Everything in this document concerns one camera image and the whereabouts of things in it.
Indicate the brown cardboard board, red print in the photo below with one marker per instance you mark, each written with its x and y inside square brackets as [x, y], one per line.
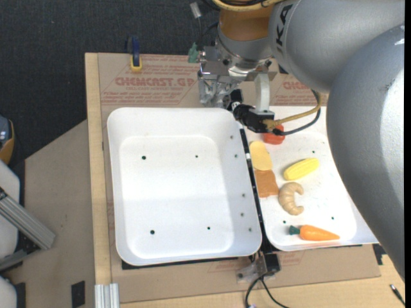
[154, 82]

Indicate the orange toy carrot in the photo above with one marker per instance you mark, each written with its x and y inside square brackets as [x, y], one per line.
[316, 233]

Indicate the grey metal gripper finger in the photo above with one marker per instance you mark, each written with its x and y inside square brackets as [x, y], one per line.
[223, 92]
[206, 92]

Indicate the black cylinder on white bracket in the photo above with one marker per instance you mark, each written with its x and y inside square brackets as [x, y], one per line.
[259, 119]

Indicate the beige toy croissant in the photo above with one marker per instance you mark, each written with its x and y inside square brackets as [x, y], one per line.
[287, 199]

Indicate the red toy pepper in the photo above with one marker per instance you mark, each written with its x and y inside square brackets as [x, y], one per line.
[274, 138]

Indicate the thin black and white rod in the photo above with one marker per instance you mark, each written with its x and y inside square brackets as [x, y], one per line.
[253, 178]

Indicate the orange-brown toy bread slice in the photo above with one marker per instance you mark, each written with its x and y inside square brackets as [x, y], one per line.
[266, 184]

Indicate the pale yellow toy potato slice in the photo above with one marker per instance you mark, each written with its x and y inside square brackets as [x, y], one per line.
[260, 156]

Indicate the yellow toy corn cob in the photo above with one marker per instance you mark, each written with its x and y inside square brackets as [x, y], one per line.
[301, 169]

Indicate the white plastic tray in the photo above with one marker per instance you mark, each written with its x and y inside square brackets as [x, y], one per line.
[180, 188]
[321, 201]

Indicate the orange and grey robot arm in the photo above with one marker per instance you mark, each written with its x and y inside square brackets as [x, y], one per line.
[346, 75]

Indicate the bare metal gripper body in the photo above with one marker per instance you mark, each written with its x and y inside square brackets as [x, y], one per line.
[221, 72]

